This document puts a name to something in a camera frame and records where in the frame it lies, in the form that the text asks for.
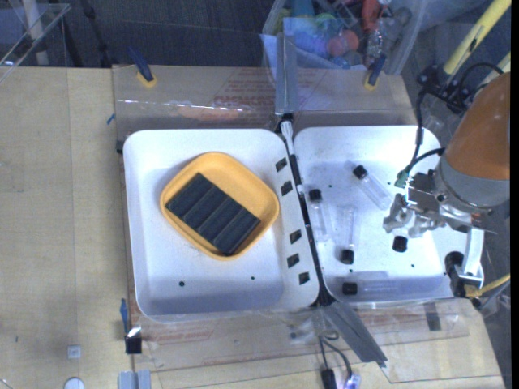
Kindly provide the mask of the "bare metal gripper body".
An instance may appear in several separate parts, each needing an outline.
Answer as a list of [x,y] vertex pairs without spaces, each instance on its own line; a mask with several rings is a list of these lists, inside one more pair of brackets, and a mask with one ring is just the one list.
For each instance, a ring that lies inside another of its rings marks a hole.
[[405,199],[414,216],[416,213],[437,216],[444,220],[444,227],[454,231],[495,230],[491,227],[495,205],[483,206],[464,200],[444,181],[439,171],[416,173],[406,188]]

